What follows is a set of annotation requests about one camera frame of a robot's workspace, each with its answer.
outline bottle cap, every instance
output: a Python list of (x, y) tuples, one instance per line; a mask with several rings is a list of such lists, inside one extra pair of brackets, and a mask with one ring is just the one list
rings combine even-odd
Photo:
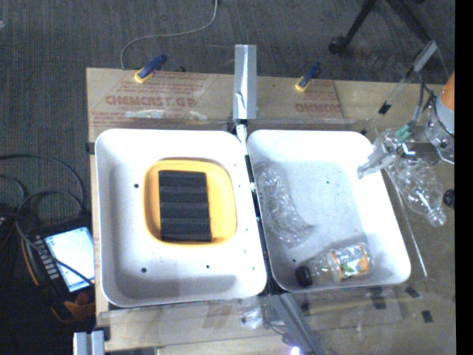
[(296, 268), (296, 279), (301, 287), (312, 285), (312, 277), (310, 277), (309, 269), (305, 266)]

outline plastic bottle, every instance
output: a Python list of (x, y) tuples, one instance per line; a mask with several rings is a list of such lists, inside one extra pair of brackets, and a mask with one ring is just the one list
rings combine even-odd
[(301, 287), (338, 284), (351, 277), (366, 276), (373, 267), (370, 248), (361, 242), (310, 258), (296, 269), (296, 279)]
[(411, 210), (423, 214), (432, 226), (445, 224), (443, 187), (426, 161), (401, 158), (386, 172)]

